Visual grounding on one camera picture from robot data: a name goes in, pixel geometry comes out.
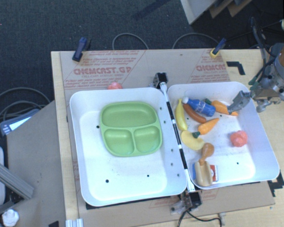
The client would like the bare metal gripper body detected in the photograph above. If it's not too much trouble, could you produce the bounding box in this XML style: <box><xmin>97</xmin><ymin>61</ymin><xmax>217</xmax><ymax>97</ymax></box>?
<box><xmin>249</xmin><ymin>75</ymin><xmax>284</xmax><ymax>104</ymax></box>

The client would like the yellow fruit with green stem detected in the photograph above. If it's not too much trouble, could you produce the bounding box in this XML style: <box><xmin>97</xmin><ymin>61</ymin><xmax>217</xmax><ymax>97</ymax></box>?
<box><xmin>180</xmin><ymin>129</ymin><xmax>206</xmax><ymax>152</ymax></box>

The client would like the blue bottle white cap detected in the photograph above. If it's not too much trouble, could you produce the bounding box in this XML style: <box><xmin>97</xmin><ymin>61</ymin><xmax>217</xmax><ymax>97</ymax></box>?
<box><xmin>181</xmin><ymin>95</ymin><xmax>216</xmax><ymax>119</ymax></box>

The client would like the thin black and white rod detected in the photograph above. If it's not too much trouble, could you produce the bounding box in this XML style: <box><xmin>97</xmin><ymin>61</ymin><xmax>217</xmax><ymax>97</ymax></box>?
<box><xmin>160</xmin><ymin>81</ymin><xmax>196</xmax><ymax>193</ymax></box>

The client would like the green divided plate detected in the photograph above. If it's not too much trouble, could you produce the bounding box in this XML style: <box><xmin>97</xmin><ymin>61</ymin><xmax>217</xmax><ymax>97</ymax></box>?
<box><xmin>98</xmin><ymin>100</ymin><xmax>164</xmax><ymax>158</ymax></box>

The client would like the white plastic tray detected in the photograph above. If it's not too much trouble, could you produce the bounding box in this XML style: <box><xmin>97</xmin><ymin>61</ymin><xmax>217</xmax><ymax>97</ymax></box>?
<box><xmin>166</xmin><ymin>79</ymin><xmax>281</xmax><ymax>192</ymax></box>
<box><xmin>69</xmin><ymin>86</ymin><xmax>190</xmax><ymax>208</ymax></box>

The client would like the pink toy doughnut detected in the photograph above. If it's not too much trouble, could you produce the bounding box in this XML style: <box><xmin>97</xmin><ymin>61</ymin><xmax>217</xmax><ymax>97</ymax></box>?
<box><xmin>107</xmin><ymin>81</ymin><xmax>123</xmax><ymax>91</ymax></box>
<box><xmin>229</xmin><ymin>130</ymin><xmax>249</xmax><ymax>148</ymax></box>

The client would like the brown cardboard board red print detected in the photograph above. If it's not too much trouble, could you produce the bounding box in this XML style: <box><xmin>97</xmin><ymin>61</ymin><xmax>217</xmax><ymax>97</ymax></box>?
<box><xmin>59</xmin><ymin>43</ymin><xmax>277</xmax><ymax>227</ymax></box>

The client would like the brown chicken drumstick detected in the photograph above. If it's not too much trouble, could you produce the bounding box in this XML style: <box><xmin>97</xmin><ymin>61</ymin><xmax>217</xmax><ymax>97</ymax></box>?
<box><xmin>197</xmin><ymin>142</ymin><xmax>215</xmax><ymax>166</ymax></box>

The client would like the orange carrot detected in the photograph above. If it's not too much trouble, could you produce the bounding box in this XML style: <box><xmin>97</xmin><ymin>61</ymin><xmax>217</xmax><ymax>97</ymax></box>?
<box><xmin>204</xmin><ymin>97</ymin><xmax>239</xmax><ymax>118</ymax></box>
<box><xmin>197</xmin><ymin>117</ymin><xmax>221</xmax><ymax>135</ymax></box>

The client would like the tan hot dog bun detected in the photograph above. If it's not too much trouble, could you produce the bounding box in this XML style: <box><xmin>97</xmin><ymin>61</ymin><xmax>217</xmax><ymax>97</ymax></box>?
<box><xmin>193</xmin><ymin>160</ymin><xmax>214</xmax><ymax>188</ymax></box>

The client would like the orange-brown sausage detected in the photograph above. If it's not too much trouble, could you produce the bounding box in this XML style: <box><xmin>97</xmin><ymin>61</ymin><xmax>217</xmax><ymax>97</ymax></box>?
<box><xmin>183</xmin><ymin>102</ymin><xmax>207</xmax><ymax>125</ymax></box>

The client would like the red and white carton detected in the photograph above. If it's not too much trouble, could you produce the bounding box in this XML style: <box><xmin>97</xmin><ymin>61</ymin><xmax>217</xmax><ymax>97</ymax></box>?
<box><xmin>209</xmin><ymin>164</ymin><xmax>219</xmax><ymax>182</ymax></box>

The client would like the yellow banana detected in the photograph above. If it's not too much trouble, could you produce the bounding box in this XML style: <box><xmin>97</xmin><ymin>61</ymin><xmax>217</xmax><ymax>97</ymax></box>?
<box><xmin>174</xmin><ymin>98</ymin><xmax>189</xmax><ymax>132</ymax></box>

